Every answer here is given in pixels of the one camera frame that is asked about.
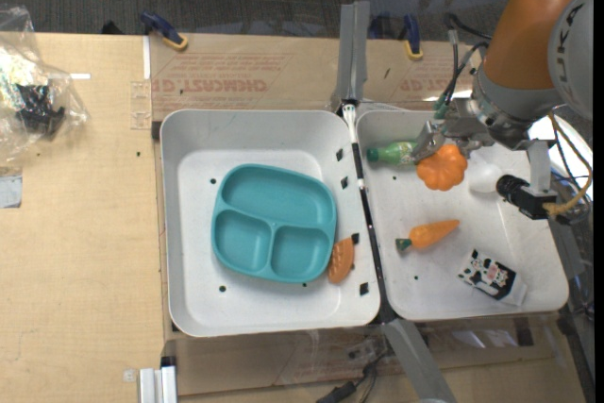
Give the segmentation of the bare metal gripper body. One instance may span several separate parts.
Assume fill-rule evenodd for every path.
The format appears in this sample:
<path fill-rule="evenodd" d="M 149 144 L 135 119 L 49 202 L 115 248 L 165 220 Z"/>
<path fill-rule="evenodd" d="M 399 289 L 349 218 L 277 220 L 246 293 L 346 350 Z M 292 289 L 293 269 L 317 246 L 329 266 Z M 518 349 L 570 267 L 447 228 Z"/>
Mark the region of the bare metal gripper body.
<path fill-rule="evenodd" d="M 529 121 L 520 120 L 494 107 L 488 101 L 454 98 L 445 112 L 442 131 L 449 139 L 470 145 L 498 143 L 510 150 L 529 146 Z"/>

